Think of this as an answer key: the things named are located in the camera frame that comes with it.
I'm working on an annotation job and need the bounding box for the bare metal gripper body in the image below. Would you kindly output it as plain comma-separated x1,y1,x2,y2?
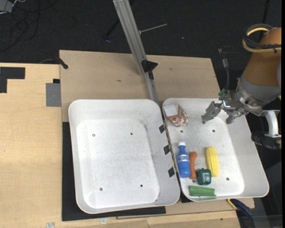
222,78,264,117

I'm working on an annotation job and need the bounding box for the white plastic tray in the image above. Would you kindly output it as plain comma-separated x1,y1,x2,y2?
68,99,181,215
161,97,270,202

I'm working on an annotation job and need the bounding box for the white and red carton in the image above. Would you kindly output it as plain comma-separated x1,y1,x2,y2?
163,104,189,127

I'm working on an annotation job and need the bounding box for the yellow corn cob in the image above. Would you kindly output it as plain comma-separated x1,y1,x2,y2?
206,146,220,178

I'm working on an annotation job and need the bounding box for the orange sausage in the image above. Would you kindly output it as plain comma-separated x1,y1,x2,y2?
189,151,198,180

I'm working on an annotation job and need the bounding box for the blue plastic bottle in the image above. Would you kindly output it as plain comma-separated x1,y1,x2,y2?
175,141,192,179

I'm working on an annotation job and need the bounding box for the pale wood board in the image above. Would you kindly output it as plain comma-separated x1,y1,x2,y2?
58,49,256,224

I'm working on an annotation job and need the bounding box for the black cylinder on white bracket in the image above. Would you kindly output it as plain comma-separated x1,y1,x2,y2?
251,110,282,150

